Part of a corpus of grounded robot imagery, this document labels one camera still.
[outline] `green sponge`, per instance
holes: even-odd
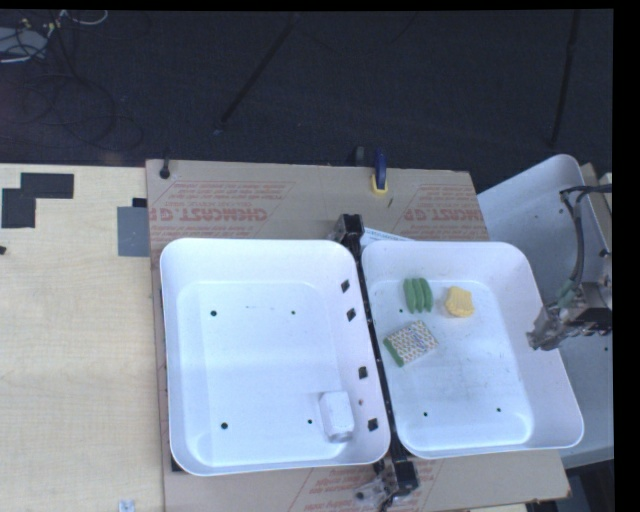
[[[389,334],[383,340],[393,360],[402,367],[438,346],[438,340],[427,326],[416,320],[411,325]]]
[[[431,311],[433,308],[433,293],[426,279],[423,277],[405,279],[402,287],[407,307],[411,313],[414,311],[421,313],[423,310]]]

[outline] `black tape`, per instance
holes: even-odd
[[[134,197],[131,199],[131,206],[134,208],[146,208],[147,199],[144,197]]]
[[[25,197],[19,188],[2,190],[2,227],[35,228],[36,200]]]
[[[23,172],[22,194],[34,198],[73,199],[73,174]]]
[[[36,198],[73,199],[73,174],[23,172],[20,188],[2,190],[3,228],[35,228]]]

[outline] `cardboard sheet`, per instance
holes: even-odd
[[[172,470],[158,259],[182,237],[322,239],[343,213],[367,228],[416,240],[487,240],[465,172],[388,169],[389,192],[371,191],[372,169],[279,164],[147,161],[150,249],[166,510],[365,512],[353,490],[371,466],[195,477]],[[399,512],[459,510],[567,496],[557,451],[446,460],[415,459],[421,485]]]

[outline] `white block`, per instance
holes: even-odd
[[[351,439],[355,421],[346,391],[324,393],[320,398],[320,415],[329,441],[343,443]]]

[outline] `dish sponge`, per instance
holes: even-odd
[[[433,293],[427,280],[423,277],[417,279],[405,279],[402,283],[404,297],[409,311],[431,311],[433,308]]]
[[[390,334],[382,343],[400,367],[438,346],[438,340],[422,320],[416,320],[411,325]]]
[[[458,286],[449,288],[444,306],[454,316],[471,316],[475,311],[471,301],[471,292]]]

